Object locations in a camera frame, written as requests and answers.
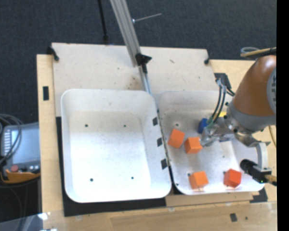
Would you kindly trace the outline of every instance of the orange cube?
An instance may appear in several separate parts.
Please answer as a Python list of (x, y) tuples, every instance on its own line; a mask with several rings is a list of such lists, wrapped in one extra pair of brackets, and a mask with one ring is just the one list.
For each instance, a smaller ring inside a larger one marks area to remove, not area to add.
[(202, 149), (200, 144), (200, 137), (189, 137), (184, 143), (185, 151), (187, 154), (198, 153)]
[(202, 188), (209, 183), (205, 171), (195, 172), (188, 179), (192, 189)]
[(234, 169), (229, 169), (223, 178), (223, 183), (226, 186), (237, 187), (241, 184), (242, 173)]
[(185, 136), (184, 132), (181, 132), (174, 128), (171, 132), (171, 135), (167, 144), (175, 148), (179, 148), (183, 144), (184, 136)]

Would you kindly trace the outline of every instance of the red button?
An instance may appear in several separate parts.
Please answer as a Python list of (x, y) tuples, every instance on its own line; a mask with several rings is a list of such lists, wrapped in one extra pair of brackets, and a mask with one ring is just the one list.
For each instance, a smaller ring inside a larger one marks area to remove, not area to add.
[(11, 167), (11, 172), (17, 172), (18, 171), (18, 166), (17, 165), (13, 165), (12, 167)]

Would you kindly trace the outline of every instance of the dark gray carpet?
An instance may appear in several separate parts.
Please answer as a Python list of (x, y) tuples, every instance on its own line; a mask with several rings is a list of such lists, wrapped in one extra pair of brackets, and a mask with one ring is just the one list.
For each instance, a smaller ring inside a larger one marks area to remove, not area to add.
[[(123, 45), (110, 1), (101, 1), (109, 43)], [(276, 46), (277, 0), (126, 1), (134, 19), (162, 13), (135, 24), (141, 46), (207, 49), (212, 59)], [(38, 120), (36, 55), (52, 42), (104, 43), (97, 0), (0, 0), (0, 113)], [(26, 215), (38, 211), (36, 192), (28, 196)], [(17, 218), (17, 206), (0, 191), (0, 221)]]

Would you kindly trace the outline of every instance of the wooden table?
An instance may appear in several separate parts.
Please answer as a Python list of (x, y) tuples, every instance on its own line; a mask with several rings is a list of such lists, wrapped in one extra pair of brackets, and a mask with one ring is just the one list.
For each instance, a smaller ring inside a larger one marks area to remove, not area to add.
[[(253, 61), (210, 60), (215, 73), (226, 73), (236, 91)], [(259, 192), (219, 193), (194, 196), (166, 196), (166, 207), (64, 217), (55, 122), (53, 56), (37, 55), (39, 128), (41, 150), (42, 211), (44, 228), (60, 230), (277, 230), (277, 191), (265, 185), (267, 202), (250, 203)], [(48, 87), (49, 99), (43, 91)], [(255, 138), (272, 141), (269, 128)], [(276, 147), (268, 145), (269, 166), (276, 175)]]

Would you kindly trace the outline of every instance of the empty white tray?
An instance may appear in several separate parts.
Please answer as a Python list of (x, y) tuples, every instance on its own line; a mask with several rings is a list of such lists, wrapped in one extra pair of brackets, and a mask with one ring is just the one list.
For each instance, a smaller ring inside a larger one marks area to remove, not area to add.
[(62, 95), (61, 113), (65, 190), (73, 201), (138, 200), (169, 193), (165, 146), (150, 94), (70, 89)]
[[(161, 127), (165, 141), (168, 141), (173, 128), (185, 133), (188, 137), (201, 137), (198, 125), (202, 118), (209, 118), (216, 106), (218, 91), (167, 91), (160, 94), (158, 107)], [(249, 159), (257, 162), (256, 148), (248, 148), (238, 140), (214, 142), (204, 147), (197, 154), (186, 154), (184, 144), (174, 148), (166, 144), (174, 184), (177, 189), (187, 195), (223, 193), (223, 192), (253, 192), (264, 187), (244, 174), (240, 169), (240, 162)], [(242, 172), (241, 184), (237, 188), (223, 184), (224, 172), (230, 168)], [(188, 180), (189, 174), (205, 171), (209, 180), (202, 189), (192, 189)]]

